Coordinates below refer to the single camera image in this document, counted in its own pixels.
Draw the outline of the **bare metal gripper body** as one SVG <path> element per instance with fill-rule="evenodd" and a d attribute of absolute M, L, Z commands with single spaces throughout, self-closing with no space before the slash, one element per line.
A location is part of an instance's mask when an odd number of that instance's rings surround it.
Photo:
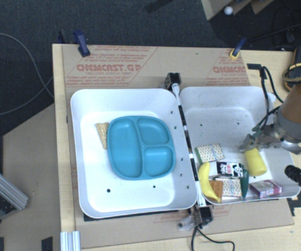
<path fill-rule="evenodd" d="M 284 140 L 284 129 L 277 124 L 265 125 L 263 128 L 257 125 L 254 128 L 254 141 L 257 149 L 280 148 Z"/>

